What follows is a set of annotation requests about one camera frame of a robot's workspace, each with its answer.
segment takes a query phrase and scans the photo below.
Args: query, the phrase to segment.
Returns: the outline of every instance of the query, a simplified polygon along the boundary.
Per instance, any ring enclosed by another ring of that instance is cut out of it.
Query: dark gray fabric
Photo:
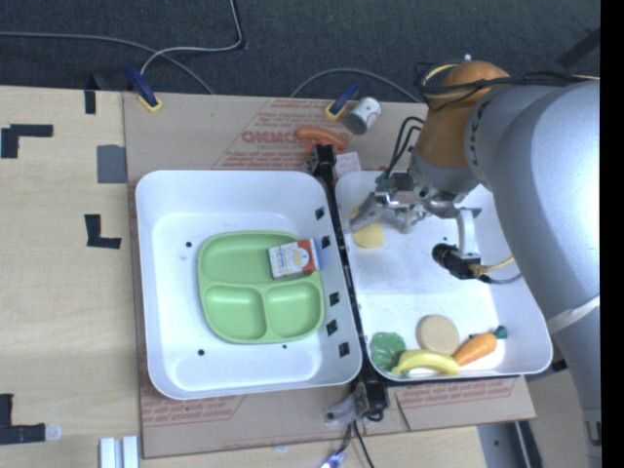
[[[600,43],[574,47],[600,32],[601,0],[236,2],[246,51],[175,56],[218,94],[286,97],[311,75],[340,66],[365,69],[415,93],[418,61],[464,54],[512,74],[600,74]],[[0,29],[108,35],[155,49],[220,47],[236,38],[227,0],[0,0]],[[574,50],[579,54],[570,55]],[[112,88],[123,89],[123,68],[139,68],[148,57],[122,45],[0,38],[0,84],[81,89],[98,71]],[[203,93],[161,59],[147,78],[157,91]],[[300,96],[335,97],[351,81],[381,100],[406,100],[357,75],[324,77]]]

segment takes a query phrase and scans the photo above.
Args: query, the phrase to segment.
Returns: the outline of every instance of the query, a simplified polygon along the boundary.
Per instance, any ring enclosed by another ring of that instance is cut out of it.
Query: banana
[[[392,369],[393,374],[401,374],[414,368],[428,368],[445,374],[459,373],[459,364],[449,354],[436,350],[406,350],[401,354],[399,363]]]

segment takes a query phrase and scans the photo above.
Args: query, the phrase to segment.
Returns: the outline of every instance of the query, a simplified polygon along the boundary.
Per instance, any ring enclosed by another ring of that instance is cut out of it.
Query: black hole on tray
[[[340,357],[344,357],[345,355],[348,355],[350,352],[349,350],[349,343],[348,342],[344,342],[344,343],[340,343],[338,345],[338,353],[340,354]]]
[[[338,331],[338,323],[334,319],[333,321],[329,321],[327,324],[328,336],[332,336],[335,332]]]

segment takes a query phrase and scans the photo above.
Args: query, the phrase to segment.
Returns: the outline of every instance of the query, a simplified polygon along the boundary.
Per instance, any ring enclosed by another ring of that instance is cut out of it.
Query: white tray
[[[160,171],[136,187],[147,367],[174,399],[343,384],[362,365],[327,198],[300,172]],[[197,253],[221,232],[285,231],[321,248],[325,320],[303,339],[237,344],[202,313]]]
[[[519,280],[508,285],[488,285],[476,280],[460,281],[432,258],[438,243],[457,245],[457,223],[453,219],[429,216],[419,221],[410,234],[399,232],[397,219],[387,211],[380,221],[385,243],[378,249],[363,249],[353,242],[349,217],[374,190],[380,172],[356,172],[343,176],[336,186],[336,201],[345,235],[351,275],[366,340],[376,332],[395,332],[408,349],[418,348],[415,329],[429,314],[451,318],[460,340],[469,334],[507,328],[507,339],[498,340],[494,353],[462,368],[459,376],[430,370],[413,370],[409,379],[457,379],[512,374],[530,374],[546,369],[552,359],[552,344],[544,318],[527,284]],[[510,253],[498,222],[491,194],[482,186],[462,203],[465,208],[482,208],[475,220],[478,250],[483,264],[494,264]],[[518,273],[515,264],[491,273],[504,279]],[[389,379],[390,372],[377,369]]]

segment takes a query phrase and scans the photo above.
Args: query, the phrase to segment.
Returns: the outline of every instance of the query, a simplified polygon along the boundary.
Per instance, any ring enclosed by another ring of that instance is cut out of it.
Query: white strip
[[[546,321],[546,326],[548,327],[548,332],[550,334],[554,334],[562,330],[563,328],[567,328],[568,326],[573,325],[577,321],[583,319],[587,314],[589,314],[596,307],[601,306],[601,296],[598,294],[587,303],[584,303],[580,307],[570,308],[569,310],[565,310],[561,314],[556,315],[555,317],[551,317],[548,321]]]

